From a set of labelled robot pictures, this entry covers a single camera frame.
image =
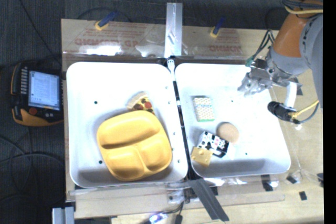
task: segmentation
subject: brown bun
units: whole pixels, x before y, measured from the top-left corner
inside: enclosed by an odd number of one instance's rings
[[[229,122],[221,123],[217,128],[217,136],[232,144],[236,144],[239,139],[239,131],[236,126]]]

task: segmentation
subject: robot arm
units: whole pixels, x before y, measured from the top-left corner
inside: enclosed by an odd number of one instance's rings
[[[259,49],[247,61],[251,71],[246,73],[238,90],[249,95],[272,86],[286,87],[285,102],[271,102],[268,109],[282,120],[299,123],[292,117],[296,111],[293,108],[296,92],[302,86],[297,76],[309,68],[323,110],[323,4],[310,0],[283,0],[283,3],[290,14],[277,38],[270,30],[266,32]],[[272,46],[265,59],[254,60],[268,41]]]

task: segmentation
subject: metal bar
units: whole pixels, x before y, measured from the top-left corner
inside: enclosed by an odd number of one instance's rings
[[[53,208],[52,220],[52,224],[75,224],[73,207]]]
[[[182,3],[167,3],[164,57],[182,54]]]

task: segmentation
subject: yellow plastic plate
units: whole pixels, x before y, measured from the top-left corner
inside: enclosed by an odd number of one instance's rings
[[[120,181],[156,174],[172,160],[168,136],[148,111],[132,111],[104,121],[97,130],[97,142],[109,171]]]

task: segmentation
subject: black cable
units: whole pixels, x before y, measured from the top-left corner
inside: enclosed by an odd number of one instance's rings
[[[54,60],[61,66],[61,62],[55,57],[55,54],[52,52],[52,50],[49,48],[48,44],[46,43],[46,41],[43,39],[42,35],[40,34],[40,32],[37,30],[37,27],[35,26],[35,23],[33,21],[33,19],[31,18],[31,16],[29,15],[28,10],[26,9],[25,5],[23,4],[22,0],[19,0],[21,7],[23,8],[24,12],[27,15],[27,18],[29,19],[30,23],[32,24],[33,29],[35,30],[36,34],[38,35],[38,37],[42,40],[44,46],[47,48],[47,50],[51,53],[51,55],[53,56]]]
[[[184,205],[184,202],[181,203],[181,208],[180,208],[180,212],[178,213],[179,215],[181,214],[182,212],[182,209],[183,209],[183,205]]]
[[[11,164],[12,160],[14,160],[14,159],[20,159],[20,158],[27,159],[27,160],[29,161],[29,165],[31,165],[31,168],[29,167],[29,172],[28,172],[29,174],[28,174],[26,180],[29,178],[30,173],[31,173],[31,170],[34,171],[34,167],[33,167],[33,164],[32,164],[32,162],[31,162],[31,158],[30,158],[30,157],[39,156],[39,157],[50,158],[50,159],[52,159],[52,160],[55,160],[61,167],[64,168],[64,163],[63,163],[62,161],[60,161],[58,158],[56,158],[56,157],[54,157],[54,156],[52,156],[52,155],[50,155],[50,154],[47,154],[47,153],[33,152],[33,150],[32,150],[32,141],[31,141],[31,136],[30,136],[29,130],[28,130],[28,135],[29,135],[29,143],[30,143],[29,153],[25,153],[25,152],[24,152],[19,146],[17,146],[15,143],[13,143],[12,141],[10,141],[9,139],[7,139],[7,138],[5,138],[5,137],[0,136],[0,140],[7,142],[7,143],[10,144],[12,147],[14,147],[15,149],[17,149],[17,150],[19,150],[19,151],[21,152],[21,155],[16,155],[16,156],[13,156],[12,153],[11,153],[11,155],[10,155],[9,158],[7,158],[7,159],[3,159],[3,160],[0,161],[0,165],[2,165],[2,164],[4,164],[4,163],[7,163],[7,162],[9,162],[9,163]],[[21,188],[19,188],[19,187],[16,185],[16,182],[15,182],[15,180],[14,180],[14,176],[13,176],[13,171],[12,171],[11,167],[10,167],[10,174],[11,174],[11,177],[12,177],[12,180],[13,180],[13,184],[15,185],[15,188],[16,188],[16,190],[17,190],[17,192],[18,192],[17,197],[22,197],[22,196],[26,196],[26,197],[28,197],[28,196],[29,196],[31,199],[34,199],[32,196],[23,193],[24,187],[21,189]],[[37,183],[37,176],[36,176],[36,173],[33,173],[33,175],[34,175],[34,178],[35,178],[34,182],[36,183],[36,192],[38,193],[38,183]],[[54,200],[54,201],[49,202],[49,203],[42,202],[42,204],[43,204],[44,206],[48,206],[48,207],[49,207],[49,206],[52,206],[52,205],[54,205],[54,204],[59,203],[60,201],[64,200],[64,198],[65,198],[65,195],[62,193],[62,196],[59,197],[57,200]]]
[[[61,58],[61,54],[54,54],[54,55],[48,55],[46,57],[43,57],[43,58],[38,58],[38,59],[27,59],[27,60],[24,60],[24,61],[15,61],[15,62],[12,62],[12,63],[9,63],[5,66],[2,66],[2,68],[4,67],[13,67],[13,66],[16,66],[17,64],[21,63],[21,62],[36,62],[38,65],[39,64],[42,64],[44,61],[48,61],[50,58],[53,58],[53,57],[59,57]]]
[[[169,210],[169,211],[162,211],[163,214],[174,214],[177,212],[181,212],[183,208],[184,202],[181,202],[179,206],[177,206],[175,209]]]
[[[290,10],[294,11],[295,8],[299,8],[300,10],[304,9],[323,9],[323,5],[321,4],[314,4],[314,3],[306,3],[305,0],[282,0],[282,3]],[[301,17],[299,14],[296,14],[296,16],[300,19],[312,19],[314,17],[317,17],[319,14],[313,14],[312,16],[308,17]]]
[[[18,199],[18,198],[29,200],[29,201],[32,202],[32,204],[27,204],[27,205],[36,206],[36,201],[31,196],[23,195],[23,194],[13,194],[13,195],[9,195],[7,197],[4,197],[4,198],[0,199],[0,204],[2,204],[4,202],[8,202],[9,200]]]
[[[112,9],[108,8],[108,7],[95,7],[95,8],[91,8],[86,10],[85,12],[81,13],[78,17],[77,20],[81,20],[85,15],[87,15],[90,12],[96,11],[96,10],[107,10],[108,12],[112,12]]]
[[[284,7],[273,7],[268,9],[264,16],[265,28],[280,30],[287,16],[288,12],[284,9]]]
[[[267,46],[268,42],[270,42],[273,44],[275,41],[274,35],[272,33],[271,29],[268,29],[257,49],[257,51],[252,55],[252,58],[254,60],[254,58],[256,58],[256,56]]]
[[[293,120],[293,123],[295,123],[295,124],[301,124],[301,123],[305,123],[305,122],[309,121],[312,117],[314,117],[314,115],[316,114],[316,112],[317,112],[319,106],[320,106],[320,103],[317,103],[317,105],[316,105],[315,108],[314,108],[314,111],[313,111],[313,112],[311,113],[311,115],[310,115],[308,118],[306,118],[305,120],[299,121],[299,120],[297,120],[297,119],[294,119],[294,120]]]

